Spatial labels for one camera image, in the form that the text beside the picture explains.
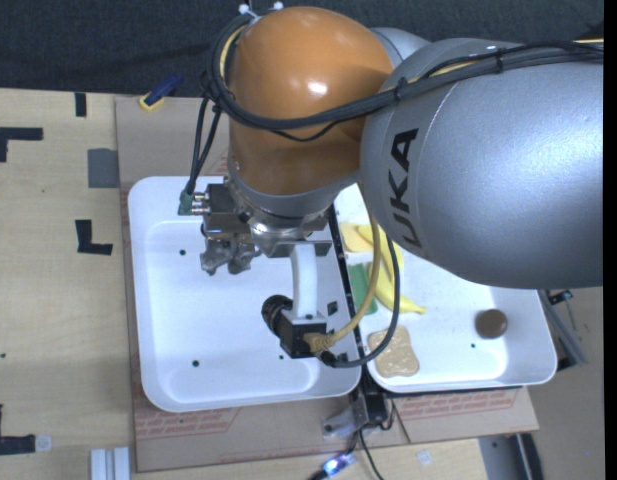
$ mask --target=metal bracket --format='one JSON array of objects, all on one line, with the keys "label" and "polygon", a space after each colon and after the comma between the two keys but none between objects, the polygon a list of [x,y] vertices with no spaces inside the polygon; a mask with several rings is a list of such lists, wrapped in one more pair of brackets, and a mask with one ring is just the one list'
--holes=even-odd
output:
[{"label": "metal bracket", "polygon": [[328,254],[332,242],[330,240],[284,240],[277,242],[268,257],[270,258],[287,258],[292,253],[295,245],[310,244],[315,247],[317,257],[323,257]]},{"label": "metal bracket", "polygon": [[368,423],[368,410],[363,396],[357,397],[343,411],[321,421],[324,438],[347,438]]},{"label": "metal bracket", "polygon": [[90,480],[130,480],[128,447],[90,450]]},{"label": "metal bracket", "polygon": [[497,480],[540,480],[544,478],[531,434],[479,438],[486,474]]},{"label": "metal bracket", "polygon": [[563,345],[564,351],[568,356],[570,365],[586,364],[588,358],[581,346],[577,336],[572,332],[566,320],[561,313],[555,307],[555,304],[564,300],[572,298],[572,294],[569,291],[561,292],[557,295],[551,296],[548,291],[539,291],[539,300],[544,309],[546,320],[552,325],[557,337]]}]

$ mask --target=black fabric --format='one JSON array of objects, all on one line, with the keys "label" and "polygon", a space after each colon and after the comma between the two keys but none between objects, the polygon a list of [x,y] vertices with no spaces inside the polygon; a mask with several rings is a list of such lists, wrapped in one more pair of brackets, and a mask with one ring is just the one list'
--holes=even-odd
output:
[{"label": "black fabric", "polygon": [[[252,0],[265,11],[277,0]],[[604,0],[280,0],[428,40],[574,39]],[[197,96],[208,49],[243,0],[0,0],[0,87],[145,94],[169,75]]]}]

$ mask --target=wooden table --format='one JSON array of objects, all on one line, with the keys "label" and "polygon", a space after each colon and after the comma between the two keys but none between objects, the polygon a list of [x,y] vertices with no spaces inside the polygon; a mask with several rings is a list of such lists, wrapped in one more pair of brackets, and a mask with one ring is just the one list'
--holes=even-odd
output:
[{"label": "wooden table", "polygon": [[[52,450],[0,456],[2,479],[87,479],[89,452],[133,446],[119,191],[89,188],[87,151],[116,149],[114,95],[0,89],[0,127],[41,127],[0,162],[0,404],[4,436],[49,435]],[[92,220],[110,256],[77,253]],[[423,464],[417,452],[427,450]],[[307,479],[330,455],[207,466],[156,479]],[[337,478],[373,479],[363,453]],[[382,448],[386,479],[486,479],[476,439]]]}]

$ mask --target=green object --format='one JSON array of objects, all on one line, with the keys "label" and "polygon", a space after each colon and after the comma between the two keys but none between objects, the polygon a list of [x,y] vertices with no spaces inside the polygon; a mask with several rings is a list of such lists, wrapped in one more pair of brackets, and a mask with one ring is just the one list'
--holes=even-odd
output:
[{"label": "green object", "polygon": [[194,199],[193,194],[189,194],[185,190],[179,194],[179,215],[192,215],[192,201]]},{"label": "green object", "polygon": [[[355,301],[355,307],[358,308],[368,293],[368,274],[367,267],[361,263],[348,267],[348,277],[350,278],[350,286],[352,287],[352,298]],[[378,309],[377,301],[373,298],[366,315],[372,315]]]}]

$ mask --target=cardboard sheet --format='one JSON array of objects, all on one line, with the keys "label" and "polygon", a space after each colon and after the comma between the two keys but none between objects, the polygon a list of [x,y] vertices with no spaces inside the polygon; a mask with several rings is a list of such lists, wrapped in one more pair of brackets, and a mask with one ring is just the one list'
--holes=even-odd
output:
[{"label": "cardboard sheet", "polygon": [[[340,451],[347,442],[324,438],[321,421],[343,410],[347,397],[174,414],[154,407],[143,393],[127,196],[132,185],[145,177],[188,175],[199,104],[195,99],[168,98],[158,110],[146,113],[137,97],[116,99],[137,470]],[[202,174],[225,174],[227,151],[228,126],[222,119]],[[428,443],[537,428],[526,388],[420,395],[398,398],[395,403],[398,424],[388,432],[369,435],[369,446]]]}]

